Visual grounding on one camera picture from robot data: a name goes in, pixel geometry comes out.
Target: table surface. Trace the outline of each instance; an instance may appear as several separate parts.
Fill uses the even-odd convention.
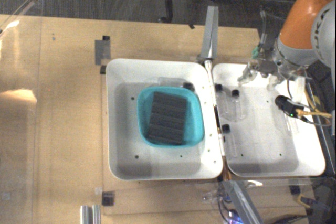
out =
[[[9,175],[8,182],[0,184],[6,189],[11,181],[12,193],[16,194],[12,195],[11,202],[20,204],[1,211],[0,223],[25,223],[31,212],[33,223],[79,223],[80,206],[100,204],[102,189],[116,190],[123,197],[116,200],[114,208],[103,210],[103,224],[220,223],[217,208],[201,203],[198,195],[202,188],[178,185],[168,190],[167,185],[171,182],[124,182],[113,177],[107,160],[105,77],[100,75],[100,66],[94,61],[94,43],[102,36],[111,38],[112,59],[195,61],[201,51],[204,26],[191,29],[188,25],[173,24],[48,17],[26,19],[32,25],[41,23],[40,32],[30,32],[30,35],[40,35],[41,44],[36,115],[33,115],[36,116],[36,128],[29,126],[36,135],[34,139],[21,141],[14,136],[19,133],[17,129],[7,130],[13,132],[13,136],[6,144],[1,144],[0,154],[15,139],[18,145],[15,154],[19,157],[15,160],[17,166],[13,163],[13,167],[19,167],[19,163],[25,164],[19,167],[22,170],[32,167],[25,171],[25,177],[32,180],[16,183]],[[220,27],[215,62],[244,63],[258,42],[256,29]],[[20,102],[27,102],[25,107],[30,109],[29,100]],[[3,115],[11,116],[17,117],[8,113]],[[20,155],[22,147],[32,153]],[[20,188],[28,189],[22,197]],[[174,197],[181,197],[177,196],[181,191],[190,195],[185,198],[184,205],[176,209]],[[151,194],[159,192],[170,194],[164,208],[175,208],[173,212],[167,212],[161,206],[156,206],[158,209],[154,211],[151,209],[154,199]],[[259,200],[264,203],[259,212],[264,218],[274,219],[284,209],[288,214],[305,213],[297,203],[287,203],[286,196],[280,198],[283,202],[279,203],[279,196],[276,203],[268,202],[270,195],[274,194],[260,195]]]

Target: metal bracket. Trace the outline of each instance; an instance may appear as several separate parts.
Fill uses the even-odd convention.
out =
[[[113,191],[103,191],[101,195],[101,204],[103,206],[113,206],[114,205],[114,192]]]
[[[218,39],[218,7],[209,6],[206,13],[205,29],[200,58],[215,59],[217,57]]]
[[[95,63],[101,65],[102,59],[111,59],[111,41],[109,36],[103,36],[103,40],[95,40]]]

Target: black cable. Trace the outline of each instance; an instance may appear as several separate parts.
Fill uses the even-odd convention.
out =
[[[283,20],[283,21],[286,20],[286,18],[283,18],[283,17],[277,16],[277,15],[274,15],[274,14],[269,13],[269,12],[266,12],[266,15],[269,16],[269,17],[272,17],[272,18],[274,18],[274,19]]]
[[[326,90],[321,86],[321,82],[323,81],[323,79],[325,78],[322,78],[322,79],[318,79],[316,77],[316,75],[311,72],[309,69],[305,70],[306,72],[306,76],[308,78],[311,78],[311,81],[313,83],[313,89],[316,91],[316,93],[314,93],[315,95],[317,95],[321,101],[321,103],[323,105],[326,105],[327,104],[327,100],[326,100]],[[334,110],[333,108],[334,106],[330,106],[329,109],[327,109],[326,111],[330,113],[330,111]]]
[[[323,123],[316,123],[316,122],[312,122],[309,121],[306,117],[302,117],[300,118],[300,120],[302,120],[303,122],[312,124],[312,125],[316,125],[316,126],[321,126],[321,127],[330,127],[331,126],[331,122],[329,124],[323,124]]]
[[[291,99],[293,99],[293,96],[292,94],[290,93],[290,90],[289,90],[289,79],[287,80],[287,92],[288,92],[288,95]]]
[[[283,219],[277,220],[273,224],[292,224],[304,218],[308,218],[308,216],[295,216],[295,217],[283,218]]]
[[[223,199],[223,197],[222,197],[222,195],[219,195],[218,196],[219,197],[219,201],[221,201],[221,204],[223,205],[223,207],[224,207],[224,209],[226,210],[226,211],[230,211],[227,207],[226,207],[226,205],[225,205],[225,202],[224,202],[224,199]]]
[[[224,214],[223,214],[223,212],[222,212],[222,208],[220,207],[220,198],[218,198],[218,209],[219,209],[219,213],[220,213],[220,215],[222,216],[222,218],[224,219],[224,221],[227,223],[227,224],[229,224],[230,222],[227,220],[227,218],[224,216]]]

